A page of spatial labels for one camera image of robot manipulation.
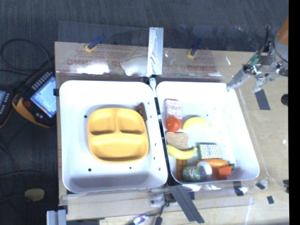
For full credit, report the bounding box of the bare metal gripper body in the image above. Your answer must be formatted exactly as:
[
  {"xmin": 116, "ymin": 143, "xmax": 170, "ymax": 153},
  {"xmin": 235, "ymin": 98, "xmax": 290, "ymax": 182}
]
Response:
[{"xmin": 242, "ymin": 54, "xmax": 289, "ymax": 80}]

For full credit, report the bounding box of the brown cardboard board red print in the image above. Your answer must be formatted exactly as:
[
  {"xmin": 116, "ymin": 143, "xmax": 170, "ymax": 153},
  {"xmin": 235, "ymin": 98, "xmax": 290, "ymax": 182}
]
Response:
[{"xmin": 54, "ymin": 41, "xmax": 269, "ymax": 221}]

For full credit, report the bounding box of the white plastic tray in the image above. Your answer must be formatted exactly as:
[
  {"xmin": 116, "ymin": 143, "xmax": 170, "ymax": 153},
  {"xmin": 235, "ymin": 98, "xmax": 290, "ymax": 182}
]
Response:
[
  {"xmin": 155, "ymin": 81, "xmax": 261, "ymax": 186},
  {"xmin": 59, "ymin": 79, "xmax": 169, "ymax": 194}
]

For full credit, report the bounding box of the yellow banana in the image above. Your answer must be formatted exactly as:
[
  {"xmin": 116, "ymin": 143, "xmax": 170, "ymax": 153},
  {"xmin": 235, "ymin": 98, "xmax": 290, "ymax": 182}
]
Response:
[
  {"xmin": 182, "ymin": 116, "xmax": 212, "ymax": 131},
  {"xmin": 166, "ymin": 144, "xmax": 198, "ymax": 160}
]

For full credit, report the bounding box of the red and white carton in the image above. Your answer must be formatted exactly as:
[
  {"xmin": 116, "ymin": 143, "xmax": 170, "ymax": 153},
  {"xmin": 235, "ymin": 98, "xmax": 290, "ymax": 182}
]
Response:
[{"xmin": 164, "ymin": 98, "xmax": 183, "ymax": 120}]

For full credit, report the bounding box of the green and white carton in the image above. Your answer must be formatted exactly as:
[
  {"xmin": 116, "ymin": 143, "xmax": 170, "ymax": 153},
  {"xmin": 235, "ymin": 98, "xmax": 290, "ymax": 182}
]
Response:
[{"xmin": 196, "ymin": 143, "xmax": 223, "ymax": 160}]

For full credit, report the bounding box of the red tomato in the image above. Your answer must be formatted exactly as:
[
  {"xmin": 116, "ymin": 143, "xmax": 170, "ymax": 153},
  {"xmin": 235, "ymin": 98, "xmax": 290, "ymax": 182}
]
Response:
[{"xmin": 165, "ymin": 115, "xmax": 183, "ymax": 133}]

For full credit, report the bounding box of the brown bread slice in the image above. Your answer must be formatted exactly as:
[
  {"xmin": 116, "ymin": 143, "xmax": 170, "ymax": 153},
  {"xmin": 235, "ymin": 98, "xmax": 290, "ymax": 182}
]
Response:
[{"xmin": 165, "ymin": 131, "xmax": 189, "ymax": 150}]

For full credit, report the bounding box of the thin black and white rod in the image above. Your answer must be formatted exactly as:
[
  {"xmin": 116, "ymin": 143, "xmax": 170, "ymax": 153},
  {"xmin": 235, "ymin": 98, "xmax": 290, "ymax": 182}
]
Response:
[{"xmin": 149, "ymin": 77, "xmax": 173, "ymax": 187}]

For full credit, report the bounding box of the orange carrot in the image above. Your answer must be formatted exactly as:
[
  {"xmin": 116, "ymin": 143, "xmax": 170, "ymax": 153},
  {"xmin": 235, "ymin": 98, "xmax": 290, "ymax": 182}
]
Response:
[{"xmin": 198, "ymin": 158, "xmax": 235, "ymax": 170}]

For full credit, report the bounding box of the orange cube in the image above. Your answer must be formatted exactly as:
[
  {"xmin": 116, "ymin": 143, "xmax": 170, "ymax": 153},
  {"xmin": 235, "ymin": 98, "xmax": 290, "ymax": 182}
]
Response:
[{"xmin": 215, "ymin": 165, "xmax": 234, "ymax": 180}]

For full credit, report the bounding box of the brown chocolate bar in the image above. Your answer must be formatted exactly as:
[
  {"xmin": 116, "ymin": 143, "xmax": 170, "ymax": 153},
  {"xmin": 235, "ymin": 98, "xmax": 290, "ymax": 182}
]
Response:
[{"xmin": 135, "ymin": 102, "xmax": 149, "ymax": 122}]

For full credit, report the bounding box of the green can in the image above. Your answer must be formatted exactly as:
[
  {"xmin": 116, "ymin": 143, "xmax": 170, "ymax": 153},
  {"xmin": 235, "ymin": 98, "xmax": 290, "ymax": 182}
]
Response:
[{"xmin": 182, "ymin": 165, "xmax": 207, "ymax": 182}]

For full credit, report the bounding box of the brown waffle biscuit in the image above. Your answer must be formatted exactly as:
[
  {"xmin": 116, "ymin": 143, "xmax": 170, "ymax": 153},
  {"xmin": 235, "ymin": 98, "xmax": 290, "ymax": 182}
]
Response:
[{"xmin": 176, "ymin": 159, "xmax": 187, "ymax": 180}]

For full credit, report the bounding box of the yellow divided plate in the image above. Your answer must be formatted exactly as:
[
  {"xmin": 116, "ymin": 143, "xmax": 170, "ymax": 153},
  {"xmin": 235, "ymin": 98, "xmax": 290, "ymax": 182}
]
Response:
[{"xmin": 87, "ymin": 107, "xmax": 150, "ymax": 164}]

